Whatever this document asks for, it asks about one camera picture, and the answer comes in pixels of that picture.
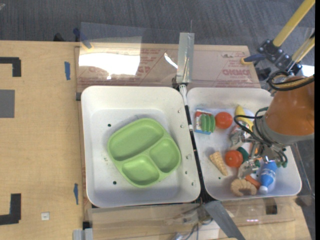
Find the dark gray floor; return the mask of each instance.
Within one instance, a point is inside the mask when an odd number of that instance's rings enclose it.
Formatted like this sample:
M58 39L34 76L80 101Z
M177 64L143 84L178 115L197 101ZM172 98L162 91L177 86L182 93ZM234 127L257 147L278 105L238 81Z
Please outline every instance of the dark gray floor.
M60 33L74 41L81 23L99 23L158 30L192 31L196 44L246 45L250 53L277 36L304 0L0 0L0 40L52 41ZM315 30L315 7L282 44L292 55ZM301 61L315 65L313 48ZM315 239L314 141L299 143L308 182L301 201Z

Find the wooden table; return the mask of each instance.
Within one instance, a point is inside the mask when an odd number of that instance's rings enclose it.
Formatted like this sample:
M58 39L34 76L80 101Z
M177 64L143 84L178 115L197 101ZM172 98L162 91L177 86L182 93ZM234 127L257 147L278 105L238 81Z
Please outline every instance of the wooden table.
M75 99L78 47L77 42L0 41L0 57L21 59L21 77L13 77L11 64L0 64L0 90L14 90L14 117L0 118L0 221L14 211L11 194L21 196L20 220L0 225L0 240L71 240L73 230L83 227ZM293 220L263 228L240 225L241 232L247 239L261 230L274 239L310 239L301 208L290 200ZM226 237L222 231L218 234Z

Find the yellow pole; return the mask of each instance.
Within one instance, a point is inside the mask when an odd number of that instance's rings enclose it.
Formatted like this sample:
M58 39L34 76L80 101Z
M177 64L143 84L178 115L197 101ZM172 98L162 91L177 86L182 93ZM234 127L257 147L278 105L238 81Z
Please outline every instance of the yellow pole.
M300 62L304 56L315 46L315 36L306 40L303 45L292 55L293 62Z
M280 33L272 41L275 47L280 47L307 12L311 9L312 6L316 3L316 0L304 0L299 8L295 11L289 21L285 24Z

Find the bottle cap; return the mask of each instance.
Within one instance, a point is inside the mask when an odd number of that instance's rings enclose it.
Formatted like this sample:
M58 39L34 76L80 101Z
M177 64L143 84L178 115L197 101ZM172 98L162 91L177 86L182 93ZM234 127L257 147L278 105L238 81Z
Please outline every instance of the bottle cap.
M268 188L266 186L261 185L259 188L259 192L263 195L266 195L268 193Z

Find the toy water bottle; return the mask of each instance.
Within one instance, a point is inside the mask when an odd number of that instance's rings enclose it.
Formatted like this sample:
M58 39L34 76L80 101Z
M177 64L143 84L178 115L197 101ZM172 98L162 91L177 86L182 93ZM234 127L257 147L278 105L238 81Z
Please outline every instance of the toy water bottle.
M261 186L259 192L263 195L268 193L268 187L274 182L276 177L277 164L275 161L265 162L260 173Z

